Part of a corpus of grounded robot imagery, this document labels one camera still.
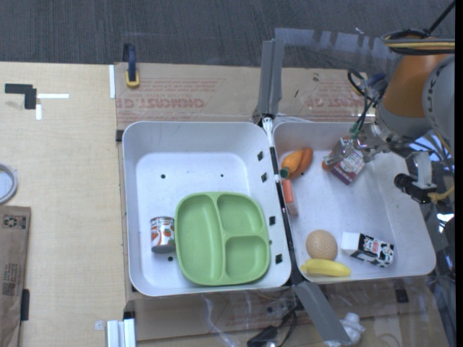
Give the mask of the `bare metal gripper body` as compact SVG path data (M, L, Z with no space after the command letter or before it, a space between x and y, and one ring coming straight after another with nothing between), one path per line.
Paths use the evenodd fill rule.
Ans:
M389 153L399 140L399 135L376 123L366 123L351 132L353 145L362 154L365 162L375 159L379 153Z

